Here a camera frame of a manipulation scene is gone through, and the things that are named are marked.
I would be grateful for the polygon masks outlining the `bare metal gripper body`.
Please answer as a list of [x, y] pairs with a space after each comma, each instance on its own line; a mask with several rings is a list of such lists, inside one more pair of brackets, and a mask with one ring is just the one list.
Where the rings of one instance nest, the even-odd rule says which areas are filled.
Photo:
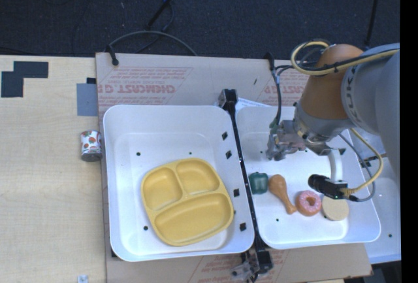
[[299, 120], [283, 120], [276, 132], [276, 147], [281, 144], [295, 148], [295, 152], [309, 149], [315, 154], [327, 154], [328, 137], [317, 134]]

